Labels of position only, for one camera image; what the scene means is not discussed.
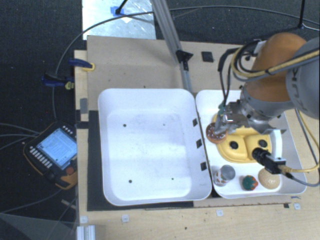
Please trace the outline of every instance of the table surface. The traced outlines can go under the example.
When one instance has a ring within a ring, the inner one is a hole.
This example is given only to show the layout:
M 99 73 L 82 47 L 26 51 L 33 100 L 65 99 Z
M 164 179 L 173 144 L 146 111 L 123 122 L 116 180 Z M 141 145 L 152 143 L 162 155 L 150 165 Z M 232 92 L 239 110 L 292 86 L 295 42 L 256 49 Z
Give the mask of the table surface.
M 76 109 L 80 110 L 81 121 L 88 121 L 88 111 L 81 108 L 80 100 L 88 99 L 88 89 L 95 92 L 107 88 L 182 88 L 179 80 L 179 67 L 171 64 L 169 52 L 164 41 L 92 37 L 88 39 L 88 51 L 76 50 L 75 57 L 87 60 L 88 54 L 98 49 L 104 74 L 109 74 L 109 81 L 88 85 L 88 74 L 80 67 L 75 68 Z M 190 78 L 195 93 L 201 90 L 220 88 L 217 73 L 218 59 L 226 49 L 235 45 L 181 42 L 182 47 L 194 53 L 189 61 Z M 136 56 L 136 53 L 149 53 L 149 58 Z M 214 63 L 202 62 L 200 51 L 211 51 Z M 127 65 L 134 65 L 134 74 L 127 76 L 128 67 L 123 67 L 124 55 Z M 158 79 L 150 80 L 148 67 L 169 69 L 162 71 Z M 239 88 L 240 83 L 232 80 L 231 89 Z M 96 101 L 88 100 L 88 108 L 95 109 Z M 308 149 L 307 142 L 299 126 L 295 112 L 286 112 L 291 134 L 303 168 L 313 167 L 315 162 Z M 304 117 L 312 133 L 319 141 L 319 121 Z M 307 187 L 297 196 L 260 197 L 253 202 L 249 198 L 224 202 L 219 198 L 217 205 L 212 202 L 179 209 L 132 209 L 120 211 L 87 211 L 87 172 L 88 172 L 88 129 L 77 129 L 78 148 L 78 199 L 80 224 L 95 225 L 96 239 L 316 239 L 320 230 L 320 191 L 319 187 Z M 317 171 L 306 173 L 307 181 L 315 183 L 319 179 Z M 123 223 L 122 216 L 129 215 L 129 222 Z

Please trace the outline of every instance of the black bracket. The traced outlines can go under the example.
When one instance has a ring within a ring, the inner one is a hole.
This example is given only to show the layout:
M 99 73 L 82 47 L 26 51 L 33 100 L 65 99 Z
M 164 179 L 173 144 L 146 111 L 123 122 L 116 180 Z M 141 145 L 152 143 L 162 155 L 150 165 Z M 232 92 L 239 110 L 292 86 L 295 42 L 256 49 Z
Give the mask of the black bracket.
M 192 53 L 183 51 L 183 50 L 177 50 L 175 52 L 175 55 L 179 61 L 179 63 L 183 63 L 183 69 L 185 71 L 189 71 L 189 66 L 188 66 L 188 61 L 191 59 L 191 57 L 193 56 Z

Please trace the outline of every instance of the black connector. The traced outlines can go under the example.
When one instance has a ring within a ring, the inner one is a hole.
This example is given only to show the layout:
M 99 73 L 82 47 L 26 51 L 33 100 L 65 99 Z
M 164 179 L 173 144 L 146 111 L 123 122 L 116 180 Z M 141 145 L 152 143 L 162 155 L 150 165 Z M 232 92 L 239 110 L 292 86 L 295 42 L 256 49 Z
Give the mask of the black connector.
M 271 174 L 281 174 L 282 171 L 278 168 L 280 165 L 286 165 L 286 160 L 282 158 L 273 158 L 271 153 L 262 148 L 255 148 L 252 152 L 252 157 Z

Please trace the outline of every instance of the white tray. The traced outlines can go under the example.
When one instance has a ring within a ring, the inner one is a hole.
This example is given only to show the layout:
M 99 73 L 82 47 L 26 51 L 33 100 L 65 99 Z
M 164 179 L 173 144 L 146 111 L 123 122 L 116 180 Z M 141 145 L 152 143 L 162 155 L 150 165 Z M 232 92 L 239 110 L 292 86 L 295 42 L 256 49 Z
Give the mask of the white tray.
M 238 90 L 231 90 L 229 92 L 227 102 L 235 102 L 238 100 L 240 98 L 240 93 L 241 92 Z M 246 175 L 252 175 L 258 180 L 258 173 L 264 167 L 258 163 L 229 162 L 219 154 L 217 146 L 206 138 L 206 128 L 208 124 L 212 122 L 213 116 L 218 112 L 218 106 L 222 100 L 223 94 L 221 90 L 202 90 L 196 96 L 196 107 L 200 117 L 205 149 L 211 171 L 216 171 L 223 165 L 230 165 L 235 170 L 235 178 L 228 182 L 225 186 L 214 185 L 215 191 L 220 196 L 227 199 L 281 194 L 300 194 L 304 192 L 306 190 L 306 186 L 290 180 L 283 175 L 280 175 L 280 185 L 276 189 L 267 189 L 260 183 L 253 191 L 246 191 L 242 189 L 242 178 Z M 276 157 L 282 156 L 287 160 L 287 165 L 289 167 L 301 169 L 302 166 L 285 114 L 283 114 L 280 118 L 271 120 L 270 124 L 277 129 L 286 129 L 286 132 L 282 134 L 282 155 L 278 152 Z M 295 173 L 294 176 L 302 181 L 306 181 L 304 173 Z
M 103 191 L 111 204 L 209 196 L 212 182 L 191 93 L 107 89 L 99 95 L 98 110 Z

